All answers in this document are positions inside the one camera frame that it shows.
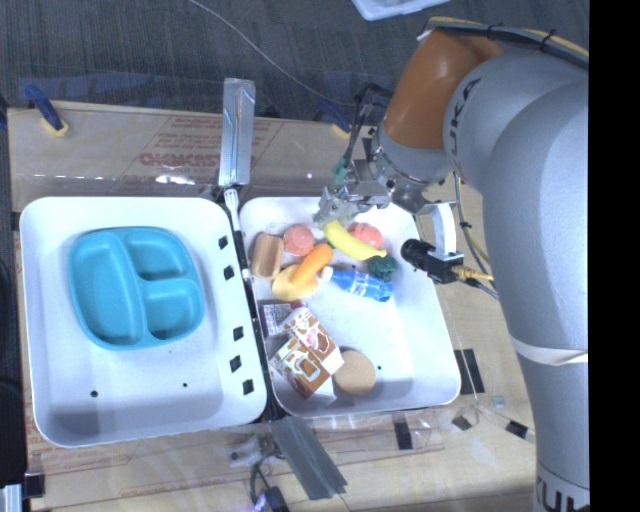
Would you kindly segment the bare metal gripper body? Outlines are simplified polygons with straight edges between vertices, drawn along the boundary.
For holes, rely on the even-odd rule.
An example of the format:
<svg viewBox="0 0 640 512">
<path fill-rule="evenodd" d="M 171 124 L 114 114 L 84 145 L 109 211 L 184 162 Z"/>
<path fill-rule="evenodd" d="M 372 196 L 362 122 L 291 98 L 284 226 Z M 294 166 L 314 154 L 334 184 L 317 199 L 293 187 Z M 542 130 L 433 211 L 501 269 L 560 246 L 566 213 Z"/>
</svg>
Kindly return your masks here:
<svg viewBox="0 0 640 512">
<path fill-rule="evenodd" d="M 343 181 L 343 201 L 357 211 L 394 204 L 409 213 L 430 213 L 425 184 L 401 173 L 385 159 L 355 160 Z"/>
</svg>

